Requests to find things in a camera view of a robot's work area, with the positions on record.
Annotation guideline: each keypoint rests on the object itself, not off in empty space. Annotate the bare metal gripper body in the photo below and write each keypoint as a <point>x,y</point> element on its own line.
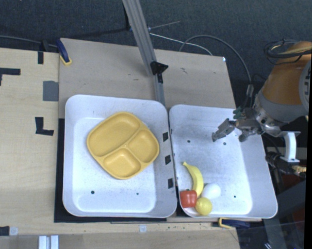
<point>251,123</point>

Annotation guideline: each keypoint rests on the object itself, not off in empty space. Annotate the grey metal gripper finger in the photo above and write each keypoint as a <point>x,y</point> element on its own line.
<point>223,129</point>
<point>245,135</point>

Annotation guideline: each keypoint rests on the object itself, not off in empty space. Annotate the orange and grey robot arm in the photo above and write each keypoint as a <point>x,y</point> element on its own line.
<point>284,85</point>

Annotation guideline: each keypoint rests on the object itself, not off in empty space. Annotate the white plastic tray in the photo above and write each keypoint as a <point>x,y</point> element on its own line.
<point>216,160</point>
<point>116,197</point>

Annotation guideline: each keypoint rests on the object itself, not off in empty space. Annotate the yellow banana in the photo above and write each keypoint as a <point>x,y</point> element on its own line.
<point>197,176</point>

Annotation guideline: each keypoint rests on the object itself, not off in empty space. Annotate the white egg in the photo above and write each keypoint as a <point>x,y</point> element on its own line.
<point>211,191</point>

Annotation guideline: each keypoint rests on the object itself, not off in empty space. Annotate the red bell pepper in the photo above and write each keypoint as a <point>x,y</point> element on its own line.
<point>188,199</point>

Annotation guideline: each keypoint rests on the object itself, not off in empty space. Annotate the yellow lemon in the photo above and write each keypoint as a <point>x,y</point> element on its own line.
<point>203,206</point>

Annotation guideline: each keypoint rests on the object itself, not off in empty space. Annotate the yellow divided plate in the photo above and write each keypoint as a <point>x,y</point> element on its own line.
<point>121,143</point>

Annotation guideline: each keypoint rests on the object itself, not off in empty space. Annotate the black cylinder on white bracket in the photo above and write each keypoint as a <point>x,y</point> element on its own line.
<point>290,146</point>

